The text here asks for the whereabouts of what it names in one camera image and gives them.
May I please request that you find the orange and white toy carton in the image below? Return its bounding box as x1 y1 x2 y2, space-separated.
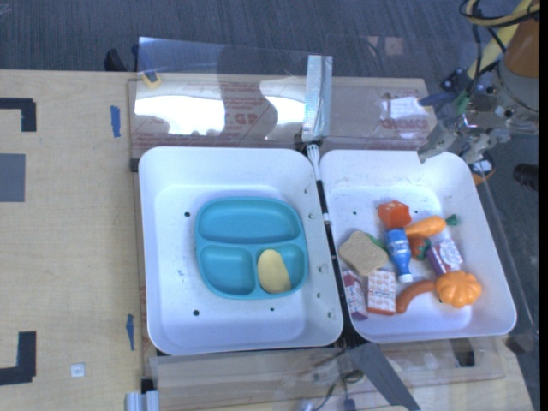
366 268 398 317

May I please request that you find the purple and white toy carton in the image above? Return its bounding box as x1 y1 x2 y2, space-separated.
425 238 465 277

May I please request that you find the orange toy carrot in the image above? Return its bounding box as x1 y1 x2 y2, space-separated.
403 213 460 239

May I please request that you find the white plastic tray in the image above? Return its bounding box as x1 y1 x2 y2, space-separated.
137 145 345 356
318 148 518 345

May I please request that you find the yellow toy potato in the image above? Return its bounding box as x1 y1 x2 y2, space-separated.
256 247 294 295

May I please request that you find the orange red toy carton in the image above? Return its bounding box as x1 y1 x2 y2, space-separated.
377 200 414 230

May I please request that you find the red and white toy carton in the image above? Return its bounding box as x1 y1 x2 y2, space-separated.
341 269 370 322

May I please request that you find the orange brown toy sausage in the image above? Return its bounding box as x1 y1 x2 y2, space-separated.
395 278 438 315

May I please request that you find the blue toy bottle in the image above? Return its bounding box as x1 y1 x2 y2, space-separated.
384 228 414 284

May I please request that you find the red toy tomato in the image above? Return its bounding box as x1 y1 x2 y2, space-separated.
408 235 432 262

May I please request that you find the orange toy pumpkin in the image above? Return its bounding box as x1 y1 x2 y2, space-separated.
434 270 484 309

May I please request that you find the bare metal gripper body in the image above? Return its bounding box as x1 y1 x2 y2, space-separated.
441 84 539 141

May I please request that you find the tan toy bread sandwich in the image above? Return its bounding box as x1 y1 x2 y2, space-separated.
337 229 390 278

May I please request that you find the blue divided plate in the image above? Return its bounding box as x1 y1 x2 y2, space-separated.
194 195 310 301

